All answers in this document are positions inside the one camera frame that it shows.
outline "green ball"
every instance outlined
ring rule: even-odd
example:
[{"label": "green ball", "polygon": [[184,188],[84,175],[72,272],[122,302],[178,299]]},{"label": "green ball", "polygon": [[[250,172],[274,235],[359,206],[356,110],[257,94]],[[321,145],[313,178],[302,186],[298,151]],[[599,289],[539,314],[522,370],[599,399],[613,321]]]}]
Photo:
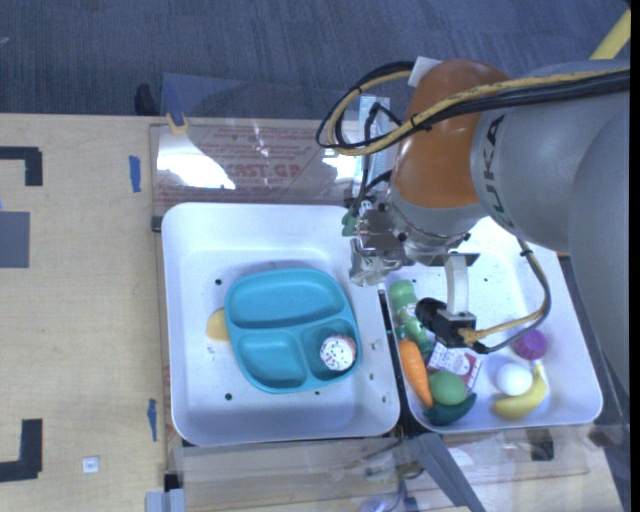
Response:
[{"label": "green ball", "polygon": [[460,376],[447,370],[438,370],[429,376],[433,399],[441,405],[458,405],[467,398],[467,386]]}]

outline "white square marker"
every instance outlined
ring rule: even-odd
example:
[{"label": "white square marker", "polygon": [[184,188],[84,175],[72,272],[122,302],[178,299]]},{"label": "white square marker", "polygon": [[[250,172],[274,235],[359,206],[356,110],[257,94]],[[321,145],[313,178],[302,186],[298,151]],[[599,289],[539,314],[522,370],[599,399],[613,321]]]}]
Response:
[{"label": "white square marker", "polygon": [[100,471],[100,457],[97,455],[84,457],[82,459],[82,471],[84,473],[97,473]]}]

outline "purple ball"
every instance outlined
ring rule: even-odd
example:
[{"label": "purple ball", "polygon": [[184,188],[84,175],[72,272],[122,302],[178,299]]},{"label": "purple ball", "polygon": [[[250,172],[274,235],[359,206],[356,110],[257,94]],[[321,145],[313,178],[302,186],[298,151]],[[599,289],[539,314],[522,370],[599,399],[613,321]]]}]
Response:
[{"label": "purple ball", "polygon": [[547,353],[547,338],[537,329],[529,331],[513,343],[516,354],[529,361],[542,358]]}]

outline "gray square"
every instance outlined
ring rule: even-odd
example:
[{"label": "gray square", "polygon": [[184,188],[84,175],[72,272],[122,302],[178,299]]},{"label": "gray square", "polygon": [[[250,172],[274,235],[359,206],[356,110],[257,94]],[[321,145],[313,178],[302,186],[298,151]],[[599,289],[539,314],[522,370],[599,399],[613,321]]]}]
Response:
[{"label": "gray square", "polygon": [[0,211],[0,268],[29,268],[29,212]]}]

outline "white plastic tray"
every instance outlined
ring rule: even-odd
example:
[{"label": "white plastic tray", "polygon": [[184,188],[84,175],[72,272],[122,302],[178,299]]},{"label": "white plastic tray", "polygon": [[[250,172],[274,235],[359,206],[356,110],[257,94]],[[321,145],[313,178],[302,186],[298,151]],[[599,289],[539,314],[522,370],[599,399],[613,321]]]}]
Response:
[{"label": "white plastic tray", "polygon": [[[497,371],[509,361],[527,365],[527,361],[507,347],[479,356],[483,362],[473,388],[478,395],[477,401],[466,416],[451,425],[431,425],[423,415],[417,396],[406,385],[411,412],[426,428],[453,433],[577,425],[589,423],[600,414],[602,392],[558,257],[542,247],[531,245],[531,249],[551,287],[551,311],[538,327],[549,341],[548,352],[542,360],[549,388],[547,397],[537,409],[518,420],[505,419],[493,412],[494,401],[504,396],[495,385]],[[469,268],[469,311],[476,315],[478,329],[526,316],[542,303],[542,288],[526,259],[520,256],[521,249],[516,239],[491,219],[480,221],[472,229],[469,241],[461,245],[458,252],[480,253],[478,260]],[[418,298],[447,300],[443,268],[404,267],[387,277],[387,287],[400,279],[415,279]],[[482,342],[496,345],[515,330],[493,335]]]},{"label": "white plastic tray", "polygon": [[[345,210],[336,206],[183,203],[162,222],[174,425],[199,446],[365,437],[391,430],[400,403],[378,290],[349,281]],[[238,367],[229,342],[205,334],[239,277],[312,267],[347,295],[362,342],[353,375],[318,390],[271,394]]]}]

